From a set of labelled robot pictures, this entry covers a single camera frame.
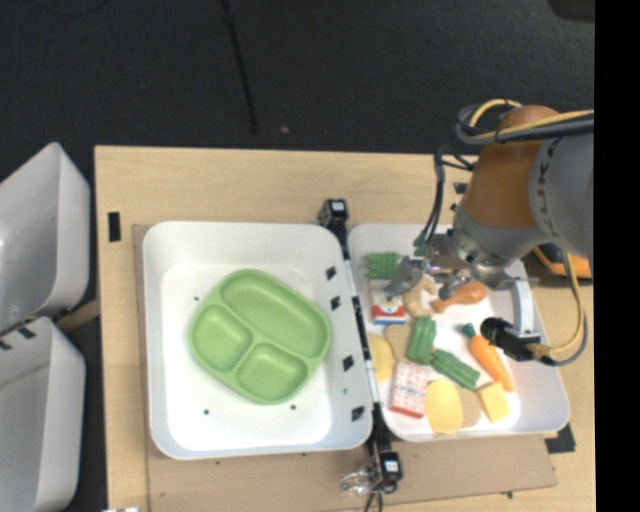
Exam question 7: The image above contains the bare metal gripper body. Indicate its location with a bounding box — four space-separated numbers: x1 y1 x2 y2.
424 232 522 292

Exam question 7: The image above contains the brown chicken drumstick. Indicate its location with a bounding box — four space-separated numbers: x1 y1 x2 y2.
430 281 489 314

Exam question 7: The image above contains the beige ginger root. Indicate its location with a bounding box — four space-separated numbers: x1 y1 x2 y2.
401 274 438 319

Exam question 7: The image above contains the red and white carton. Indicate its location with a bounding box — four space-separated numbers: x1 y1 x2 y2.
370 279 408 327

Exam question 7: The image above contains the thin black and white rod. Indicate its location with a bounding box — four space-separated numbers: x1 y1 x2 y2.
329 218 387 454

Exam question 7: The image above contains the tan round biscuit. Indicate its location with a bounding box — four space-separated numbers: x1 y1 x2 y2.
384 323 414 363

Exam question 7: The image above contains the orange carrot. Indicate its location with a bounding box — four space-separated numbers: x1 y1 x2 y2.
460 322 517 393

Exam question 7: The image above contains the yellow oval potato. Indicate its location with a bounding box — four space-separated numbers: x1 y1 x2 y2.
424 379 464 436
366 332 397 384

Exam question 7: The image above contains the pink and white packet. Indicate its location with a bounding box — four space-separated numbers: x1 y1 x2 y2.
388 360 432 420

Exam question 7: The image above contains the yellow cheese wedge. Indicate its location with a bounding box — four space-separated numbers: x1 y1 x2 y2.
474 380 512 424

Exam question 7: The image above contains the brown oval biscuit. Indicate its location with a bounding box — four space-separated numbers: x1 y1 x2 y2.
456 387 483 430

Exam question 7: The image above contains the white plastic tray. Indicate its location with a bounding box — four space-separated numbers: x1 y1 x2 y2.
346 222 572 444
142 220 374 461

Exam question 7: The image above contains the green divided plate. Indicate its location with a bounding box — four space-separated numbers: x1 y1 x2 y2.
187 268 334 406

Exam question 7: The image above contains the pale wood board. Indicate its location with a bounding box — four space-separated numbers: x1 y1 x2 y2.
131 223 559 512

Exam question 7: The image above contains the black cylinder on white bracket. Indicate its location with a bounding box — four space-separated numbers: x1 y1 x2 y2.
480 277 544 363

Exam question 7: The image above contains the black block with thin wires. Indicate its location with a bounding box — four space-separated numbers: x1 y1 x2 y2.
376 450 402 490
318 198 351 227

